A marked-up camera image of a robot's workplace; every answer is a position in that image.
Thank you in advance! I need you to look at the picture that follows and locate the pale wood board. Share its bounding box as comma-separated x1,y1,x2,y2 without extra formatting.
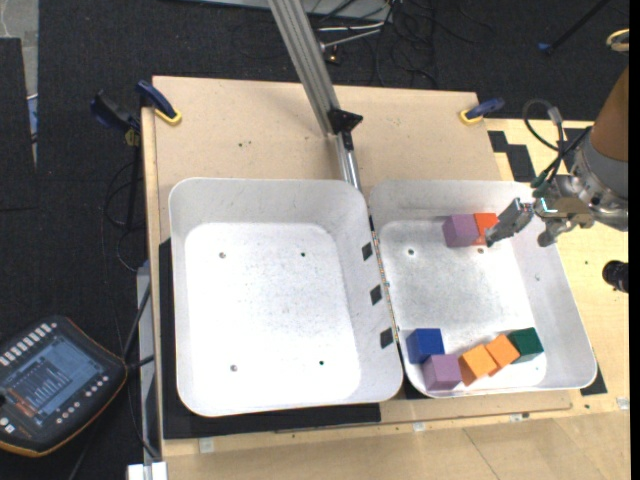
151,75,574,435

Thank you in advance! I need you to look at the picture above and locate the purple cube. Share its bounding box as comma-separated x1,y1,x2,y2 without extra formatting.
422,353,463,393
441,213,481,249

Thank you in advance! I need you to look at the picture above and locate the dark orange cube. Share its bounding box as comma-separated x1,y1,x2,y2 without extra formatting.
473,212,501,246

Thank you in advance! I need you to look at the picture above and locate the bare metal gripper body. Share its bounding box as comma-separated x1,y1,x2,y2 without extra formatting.
532,169,630,232

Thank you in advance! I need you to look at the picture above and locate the black cylinder on white bracket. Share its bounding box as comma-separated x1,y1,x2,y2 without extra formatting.
601,259,630,295

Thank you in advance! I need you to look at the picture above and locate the green cube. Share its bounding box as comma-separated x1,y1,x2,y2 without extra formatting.
507,326,545,365

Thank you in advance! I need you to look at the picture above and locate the blue cube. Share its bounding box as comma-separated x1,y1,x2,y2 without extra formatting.
405,327,446,365

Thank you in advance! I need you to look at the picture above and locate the white plastic tray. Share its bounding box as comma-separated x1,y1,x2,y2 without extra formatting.
168,176,405,418
368,179,599,400

